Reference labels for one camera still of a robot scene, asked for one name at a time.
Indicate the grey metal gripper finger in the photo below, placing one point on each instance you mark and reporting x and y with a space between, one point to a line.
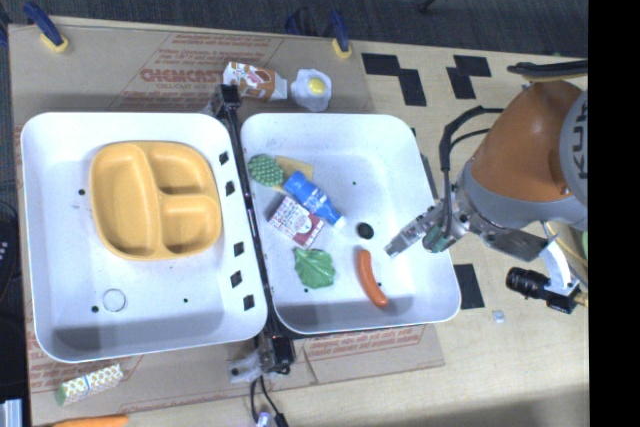
417 222
397 245

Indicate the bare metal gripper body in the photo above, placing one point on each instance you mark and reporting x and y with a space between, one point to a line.
462 222

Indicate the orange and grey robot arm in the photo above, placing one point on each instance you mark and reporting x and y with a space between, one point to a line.
520 150

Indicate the small black oval object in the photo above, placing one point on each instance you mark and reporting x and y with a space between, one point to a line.
365 230

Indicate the orange sausage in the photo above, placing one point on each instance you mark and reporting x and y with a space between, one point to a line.
369 277

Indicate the white plastic tray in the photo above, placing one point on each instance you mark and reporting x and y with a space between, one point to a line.
60 225
395 165

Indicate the green lettuce leaf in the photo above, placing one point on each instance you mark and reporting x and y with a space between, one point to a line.
315 269

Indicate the blue bottle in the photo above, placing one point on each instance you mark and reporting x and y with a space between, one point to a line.
310 197

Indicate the small white square object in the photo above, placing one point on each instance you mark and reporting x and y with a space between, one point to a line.
498 315

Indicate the red and white carton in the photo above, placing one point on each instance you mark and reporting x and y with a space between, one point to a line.
295 222

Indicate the yellow cheese slice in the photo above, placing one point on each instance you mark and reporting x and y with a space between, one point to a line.
299 166

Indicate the thin black rod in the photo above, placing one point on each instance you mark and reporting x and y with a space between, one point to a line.
250 215

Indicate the green grapes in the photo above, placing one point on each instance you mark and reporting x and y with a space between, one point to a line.
265 169

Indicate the white fried egg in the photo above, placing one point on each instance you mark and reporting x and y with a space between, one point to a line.
312 90

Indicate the brown and white carton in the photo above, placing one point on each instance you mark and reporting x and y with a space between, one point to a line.
257 82

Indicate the yellow divided plate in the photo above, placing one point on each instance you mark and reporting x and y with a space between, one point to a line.
125 195

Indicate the clear round lid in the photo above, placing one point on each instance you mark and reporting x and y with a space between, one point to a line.
104 300

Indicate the brown cardboard board red print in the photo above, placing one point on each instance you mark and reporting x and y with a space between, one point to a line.
125 70

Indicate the black cylinder on white bracket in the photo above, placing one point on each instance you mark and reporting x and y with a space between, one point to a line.
530 282

